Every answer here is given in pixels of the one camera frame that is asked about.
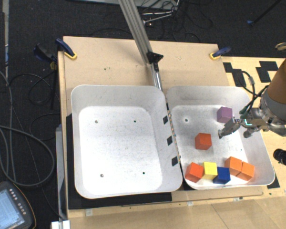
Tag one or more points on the red cube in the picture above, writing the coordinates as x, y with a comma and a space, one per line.
203, 141
193, 172

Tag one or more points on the white plastic tray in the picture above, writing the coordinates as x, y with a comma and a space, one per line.
120, 147
224, 149

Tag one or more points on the yellow cube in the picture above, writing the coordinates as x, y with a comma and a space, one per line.
209, 170

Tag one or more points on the orange cube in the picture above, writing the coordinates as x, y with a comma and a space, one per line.
233, 164
247, 171

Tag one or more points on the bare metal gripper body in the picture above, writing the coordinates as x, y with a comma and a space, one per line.
257, 120

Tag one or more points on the purple cube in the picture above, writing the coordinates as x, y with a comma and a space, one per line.
224, 114

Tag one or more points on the blue cube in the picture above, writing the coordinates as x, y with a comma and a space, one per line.
222, 175

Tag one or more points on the pale wood board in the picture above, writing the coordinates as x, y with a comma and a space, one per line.
114, 65

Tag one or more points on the black cylinder on white bracket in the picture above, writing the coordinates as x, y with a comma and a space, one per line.
281, 156

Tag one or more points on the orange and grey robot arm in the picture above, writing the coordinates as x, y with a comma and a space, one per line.
280, 85

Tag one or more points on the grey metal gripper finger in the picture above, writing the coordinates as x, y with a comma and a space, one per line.
249, 132
228, 128

